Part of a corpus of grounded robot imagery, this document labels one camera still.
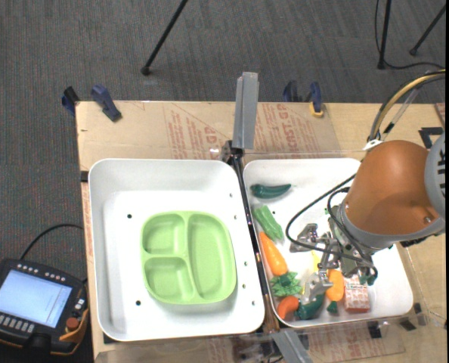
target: button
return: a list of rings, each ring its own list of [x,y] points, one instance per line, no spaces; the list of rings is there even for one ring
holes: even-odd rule
[[[80,325],[80,321],[77,318],[68,318],[67,319],[67,330],[68,332],[72,332],[76,330]]]

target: black pole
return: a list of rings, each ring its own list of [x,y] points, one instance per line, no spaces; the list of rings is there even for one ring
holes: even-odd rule
[[[386,65],[384,63],[384,54],[386,52],[386,40],[388,37],[388,27],[389,27],[389,15],[391,14],[391,3],[392,0],[387,0],[386,2],[386,14],[384,16],[384,28],[382,30],[382,41],[381,41],[381,49],[379,52],[379,63],[377,64],[377,68],[384,70]]]
[[[433,21],[431,22],[431,24],[429,24],[429,27],[426,29],[426,31],[423,33],[423,36],[421,36],[421,39],[418,40],[418,43],[416,43],[416,45],[409,50],[409,53],[411,55],[416,55],[418,52],[418,48],[421,46],[421,44],[424,42],[424,39],[426,39],[426,37],[429,35],[429,33],[431,32],[431,30],[433,29],[433,27],[436,25],[436,23],[438,22],[438,20],[440,20],[441,16],[443,16],[443,14],[446,11],[446,4],[443,5],[443,8],[441,9],[441,11],[439,11],[439,14],[436,15],[435,19],[433,19]]]
[[[157,56],[157,53],[159,52],[161,46],[164,44],[164,41],[167,38],[167,35],[171,32],[172,27],[174,26],[176,20],[179,18],[179,15],[181,14],[182,10],[186,6],[187,0],[182,0],[181,4],[178,6],[178,10],[174,13],[174,15],[171,18],[171,21],[169,22],[166,31],[164,31],[163,35],[161,36],[161,39],[157,43],[154,51],[152,52],[151,56],[147,60],[144,67],[141,68],[141,73],[143,73],[145,76],[148,76],[150,74],[150,65],[152,64],[154,58]]]

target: gray carpet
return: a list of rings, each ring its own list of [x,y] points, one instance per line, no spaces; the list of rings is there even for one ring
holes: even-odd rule
[[[0,0],[1,258],[18,257],[53,224],[82,224],[75,120],[61,106],[68,86],[82,100],[101,83],[114,100],[234,101],[249,71],[259,74],[260,101],[282,101],[296,80],[303,97],[317,81],[326,103],[382,103],[446,64],[446,14],[409,54],[446,0],[392,0],[383,70],[386,0],[377,17],[377,0],[189,0],[143,76],[180,1]],[[415,102],[445,102],[444,81]],[[60,228],[26,257],[83,278],[83,247],[81,231]],[[91,357],[88,332],[73,357],[49,361]],[[0,346],[0,363],[21,361],[31,359]]]

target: display screen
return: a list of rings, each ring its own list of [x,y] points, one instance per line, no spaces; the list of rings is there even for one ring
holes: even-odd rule
[[[0,312],[55,328],[72,288],[10,270],[0,289]]]

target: green plate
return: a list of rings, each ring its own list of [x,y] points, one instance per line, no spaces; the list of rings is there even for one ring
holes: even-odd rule
[[[163,303],[216,303],[237,282],[228,228],[208,213],[151,216],[142,228],[141,261],[147,290]]]

